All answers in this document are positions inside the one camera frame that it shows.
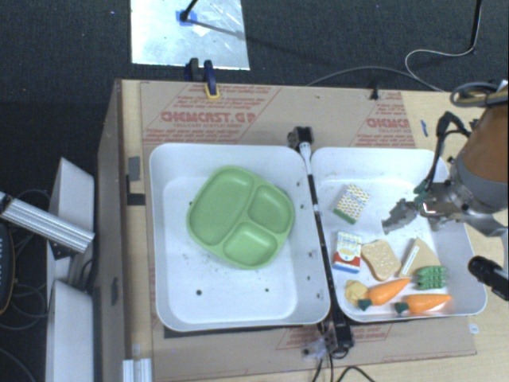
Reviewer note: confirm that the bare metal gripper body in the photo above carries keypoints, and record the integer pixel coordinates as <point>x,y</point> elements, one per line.
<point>445,201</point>

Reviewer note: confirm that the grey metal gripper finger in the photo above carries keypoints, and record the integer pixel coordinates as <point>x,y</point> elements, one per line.
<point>403,206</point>
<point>391,223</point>

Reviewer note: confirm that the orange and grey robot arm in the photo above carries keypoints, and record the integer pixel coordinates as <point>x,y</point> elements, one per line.
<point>483,149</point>

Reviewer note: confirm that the tan bread slice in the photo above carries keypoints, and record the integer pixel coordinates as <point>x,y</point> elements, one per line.
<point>381,259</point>

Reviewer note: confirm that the tan cheese wedge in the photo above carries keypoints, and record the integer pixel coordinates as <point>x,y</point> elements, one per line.
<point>419,257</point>

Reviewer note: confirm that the yellow patterned carton green base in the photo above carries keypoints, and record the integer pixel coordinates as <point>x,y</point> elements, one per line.
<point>351,203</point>

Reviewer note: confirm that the white plastic tray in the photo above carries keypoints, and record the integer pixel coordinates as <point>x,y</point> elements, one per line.
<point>183,293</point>
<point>461,249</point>

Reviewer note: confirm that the red and white carton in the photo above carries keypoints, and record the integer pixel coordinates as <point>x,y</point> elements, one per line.
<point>347,252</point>

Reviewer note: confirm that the green pea pods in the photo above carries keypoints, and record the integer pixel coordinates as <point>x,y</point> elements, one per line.
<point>431,277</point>

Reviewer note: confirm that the orange carrot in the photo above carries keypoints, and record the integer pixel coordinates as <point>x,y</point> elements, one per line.
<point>387,291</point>
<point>425,302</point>

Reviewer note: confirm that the thin black and white rod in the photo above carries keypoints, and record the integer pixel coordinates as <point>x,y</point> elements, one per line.
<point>318,217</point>

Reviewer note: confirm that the yellow toy food lump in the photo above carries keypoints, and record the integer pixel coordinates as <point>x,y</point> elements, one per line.
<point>355,291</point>

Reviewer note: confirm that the green divided plate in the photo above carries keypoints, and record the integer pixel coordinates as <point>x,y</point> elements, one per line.
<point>238,217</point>

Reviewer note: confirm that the brown cardboard board red print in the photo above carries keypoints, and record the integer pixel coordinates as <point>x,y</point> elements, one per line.
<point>254,110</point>

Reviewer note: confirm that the black cylinder on white bracket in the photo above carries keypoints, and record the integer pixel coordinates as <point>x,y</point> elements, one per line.
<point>489,275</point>

